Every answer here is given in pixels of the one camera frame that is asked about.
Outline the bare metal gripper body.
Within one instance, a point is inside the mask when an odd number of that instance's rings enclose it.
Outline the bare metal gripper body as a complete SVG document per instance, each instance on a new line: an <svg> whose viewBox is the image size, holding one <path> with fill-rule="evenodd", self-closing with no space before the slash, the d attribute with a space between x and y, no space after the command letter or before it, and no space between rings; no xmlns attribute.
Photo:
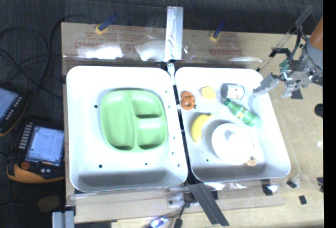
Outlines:
<svg viewBox="0 0 336 228"><path fill-rule="evenodd" d="M311 84L323 86L323 70L310 61L292 61L284 76L286 81L295 84L296 88L305 88Z"/></svg>

